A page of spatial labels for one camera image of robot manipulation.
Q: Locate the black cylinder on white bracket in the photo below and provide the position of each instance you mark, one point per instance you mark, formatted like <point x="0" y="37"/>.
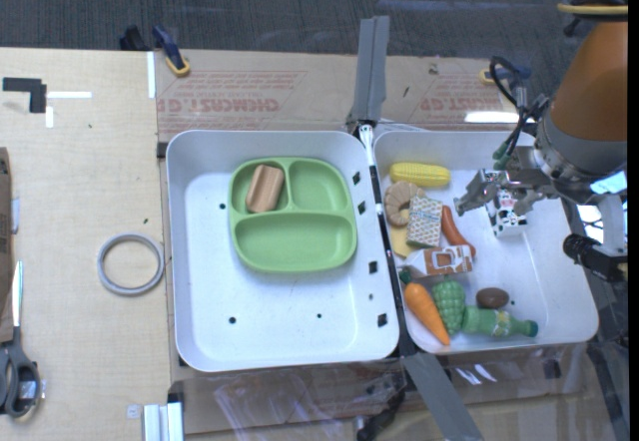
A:
<point x="594" y="254"/>

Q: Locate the green toy grapes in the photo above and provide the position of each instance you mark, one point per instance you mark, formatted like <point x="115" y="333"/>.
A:
<point x="449" y="304"/>

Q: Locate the tan toy bread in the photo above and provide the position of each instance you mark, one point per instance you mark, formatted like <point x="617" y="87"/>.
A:
<point x="264" y="188"/>

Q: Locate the orange patterned white carton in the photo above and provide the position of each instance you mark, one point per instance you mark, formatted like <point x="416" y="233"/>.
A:
<point x="424" y="223"/>

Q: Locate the green divided plate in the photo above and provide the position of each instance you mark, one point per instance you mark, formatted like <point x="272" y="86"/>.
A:
<point x="294" y="239"/>

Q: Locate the green toy bottle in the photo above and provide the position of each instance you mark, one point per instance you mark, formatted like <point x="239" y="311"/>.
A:
<point x="491" y="321"/>

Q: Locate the brown cardboard board red print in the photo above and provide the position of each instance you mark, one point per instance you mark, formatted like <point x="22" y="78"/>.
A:
<point x="259" y="100"/>

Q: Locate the white plastic tray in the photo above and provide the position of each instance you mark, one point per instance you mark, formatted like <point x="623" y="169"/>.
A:
<point x="544" y="289"/>
<point x="279" y="319"/>

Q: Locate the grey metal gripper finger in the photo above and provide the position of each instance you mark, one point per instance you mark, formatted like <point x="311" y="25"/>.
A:
<point x="478" y="189"/>
<point x="533" y="197"/>

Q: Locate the white black cow-print carton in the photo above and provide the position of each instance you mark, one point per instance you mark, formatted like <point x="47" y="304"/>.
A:
<point x="509" y="219"/>

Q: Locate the grey tape roll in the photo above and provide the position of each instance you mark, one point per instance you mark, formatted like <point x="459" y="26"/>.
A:
<point x="102" y="274"/>

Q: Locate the orange toy sausage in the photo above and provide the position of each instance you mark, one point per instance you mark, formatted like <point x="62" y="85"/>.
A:
<point x="453" y="232"/>

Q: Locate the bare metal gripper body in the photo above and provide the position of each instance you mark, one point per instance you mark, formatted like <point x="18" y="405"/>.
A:
<point x="564" y="182"/>

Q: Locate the tan toy croissant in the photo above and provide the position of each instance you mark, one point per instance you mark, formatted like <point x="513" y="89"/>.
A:
<point x="397" y="202"/>

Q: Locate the brown round toy kiwi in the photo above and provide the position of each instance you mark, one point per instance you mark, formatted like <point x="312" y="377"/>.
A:
<point x="492" y="298"/>

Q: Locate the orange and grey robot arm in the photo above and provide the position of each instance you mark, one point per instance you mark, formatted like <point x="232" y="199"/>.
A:
<point x="594" y="95"/>

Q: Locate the yellow toy corn cob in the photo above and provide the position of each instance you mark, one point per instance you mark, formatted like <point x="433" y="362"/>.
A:
<point x="419" y="174"/>

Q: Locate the orange and white carton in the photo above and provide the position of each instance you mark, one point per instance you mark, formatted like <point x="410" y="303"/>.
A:
<point x="439" y="262"/>

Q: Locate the orange toy carrot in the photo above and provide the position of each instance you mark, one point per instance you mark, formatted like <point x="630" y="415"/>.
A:
<point x="424" y="309"/>

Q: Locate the yellow toy cheese slice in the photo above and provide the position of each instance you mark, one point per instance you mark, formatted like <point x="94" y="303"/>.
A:
<point x="399" y="242"/>

